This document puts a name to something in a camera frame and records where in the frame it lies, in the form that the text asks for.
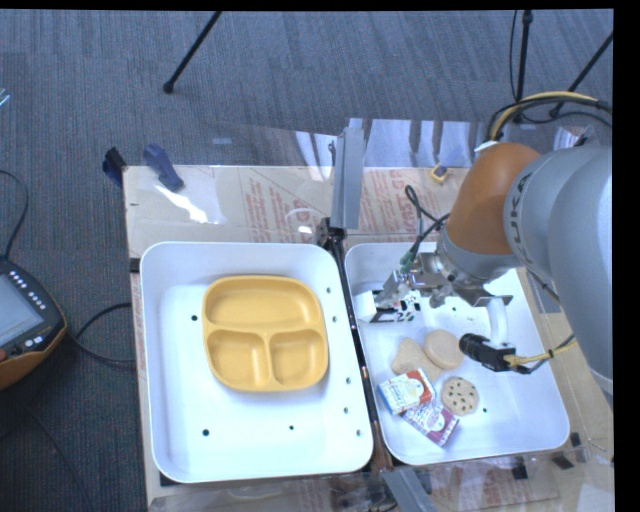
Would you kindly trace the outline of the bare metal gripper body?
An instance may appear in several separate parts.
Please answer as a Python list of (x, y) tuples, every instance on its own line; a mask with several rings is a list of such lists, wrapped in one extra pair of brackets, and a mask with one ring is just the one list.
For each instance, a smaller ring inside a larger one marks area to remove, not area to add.
[(410, 271), (409, 284), (426, 297), (431, 307), (442, 306), (465, 285), (464, 272), (444, 252), (419, 252)]

